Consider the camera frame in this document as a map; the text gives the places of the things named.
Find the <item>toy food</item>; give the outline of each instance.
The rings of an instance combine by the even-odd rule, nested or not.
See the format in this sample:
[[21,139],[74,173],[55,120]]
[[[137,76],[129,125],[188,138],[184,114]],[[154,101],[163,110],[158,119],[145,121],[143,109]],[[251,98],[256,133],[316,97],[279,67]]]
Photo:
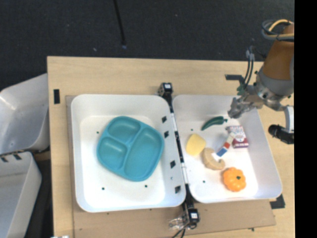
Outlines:
[[223,118],[223,116],[214,117],[214,118],[208,120],[208,121],[203,125],[202,130],[207,129],[208,127],[210,127],[210,126],[212,126],[212,125],[216,125],[216,124],[221,125],[221,124],[223,124],[224,122],[227,122],[227,121],[228,121],[228,119]]
[[247,185],[243,172],[236,168],[229,168],[223,172],[223,182],[231,191],[240,191]]
[[206,141],[198,134],[192,134],[186,144],[186,152],[190,155],[200,154],[206,146]]
[[220,148],[219,151],[217,151],[217,155],[219,157],[221,157],[222,155],[224,155],[228,151],[233,140],[234,140],[234,134],[231,132],[231,133],[229,133],[227,140],[225,141],[223,146]]
[[248,147],[248,139],[241,125],[229,126],[226,128],[229,133],[234,133],[234,140],[232,141],[233,148]]
[[222,170],[224,169],[225,162],[223,159],[220,159],[217,161],[213,156],[212,153],[214,153],[214,150],[211,148],[205,148],[203,150],[203,162],[205,166],[209,169],[213,170]]

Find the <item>wooden table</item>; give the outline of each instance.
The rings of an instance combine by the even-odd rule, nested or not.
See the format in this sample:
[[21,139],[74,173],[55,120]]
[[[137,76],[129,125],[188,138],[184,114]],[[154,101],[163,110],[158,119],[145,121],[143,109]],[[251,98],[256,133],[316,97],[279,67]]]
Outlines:
[[[171,59],[116,59],[48,57],[49,112],[55,236],[171,237],[168,220],[181,207],[110,213],[87,213],[72,193],[66,96],[79,94],[155,94],[162,82],[171,82],[179,94],[235,95],[238,81],[225,74],[246,73],[243,61]],[[255,63],[259,70],[261,62]],[[283,101],[293,105],[293,97]],[[292,238],[295,237],[294,145],[287,145],[267,132],[271,124],[285,126],[282,112],[259,110],[282,184],[286,207],[272,210],[269,200],[200,204],[201,221],[186,236],[195,238]]]

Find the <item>green pepper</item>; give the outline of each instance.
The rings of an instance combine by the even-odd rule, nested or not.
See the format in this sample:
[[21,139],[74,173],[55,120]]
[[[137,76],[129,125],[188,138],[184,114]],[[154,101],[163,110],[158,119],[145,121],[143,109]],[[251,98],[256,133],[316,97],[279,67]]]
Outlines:
[[222,116],[219,116],[219,117],[214,117],[210,120],[208,120],[202,127],[202,130],[205,130],[207,129],[208,127],[212,126],[212,125],[221,125],[223,124],[224,122],[227,122],[228,119],[224,119]]

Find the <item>yellow sponge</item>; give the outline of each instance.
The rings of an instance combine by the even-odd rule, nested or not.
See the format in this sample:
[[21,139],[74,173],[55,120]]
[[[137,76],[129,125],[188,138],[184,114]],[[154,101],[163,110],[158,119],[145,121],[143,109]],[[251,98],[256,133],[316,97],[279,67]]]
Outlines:
[[190,155],[200,154],[206,146],[206,141],[198,134],[192,134],[186,145],[186,152]]

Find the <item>cable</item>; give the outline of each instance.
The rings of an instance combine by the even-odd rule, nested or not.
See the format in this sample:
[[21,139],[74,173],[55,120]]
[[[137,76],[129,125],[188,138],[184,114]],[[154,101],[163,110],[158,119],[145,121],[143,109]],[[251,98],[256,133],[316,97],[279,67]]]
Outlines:
[[253,46],[253,48],[263,59],[266,59],[266,54],[262,54],[255,46]]
[[246,73],[246,76],[243,80],[244,82],[244,86],[243,88],[246,89],[249,82],[250,82],[250,79],[251,79],[251,76],[252,76],[252,72],[253,72],[253,66],[254,66],[254,54],[252,52],[252,49],[253,49],[253,46],[250,46],[247,50],[247,58],[248,58],[248,69],[247,69],[247,73]]
[[189,227],[190,230],[193,230],[197,227],[197,223],[193,223],[191,224],[191,226]]
[[268,40],[278,40],[278,41],[288,41],[288,42],[294,42],[295,40],[295,34],[277,34],[273,32],[273,29],[277,25],[291,25],[294,24],[292,21],[287,20],[287,19],[280,19],[280,20],[266,20],[262,23],[262,35],[264,38]]
[[182,233],[182,236],[180,238],[183,238],[185,235],[186,227],[183,227],[183,229],[179,230],[172,238],[177,237],[180,234],[180,232],[182,232],[182,231],[183,231],[183,233]]
[[118,24],[119,24],[119,29],[120,29],[120,33],[121,33],[121,44],[122,44],[122,48],[126,49],[127,48],[127,42],[125,40],[125,35],[124,35],[124,30],[123,30],[123,24],[122,24],[122,20],[121,20],[121,15],[119,12],[119,6],[118,6],[118,2],[117,0],[113,0],[113,4],[114,4],[114,9],[115,9],[115,13],[117,16],[117,20],[118,20]]

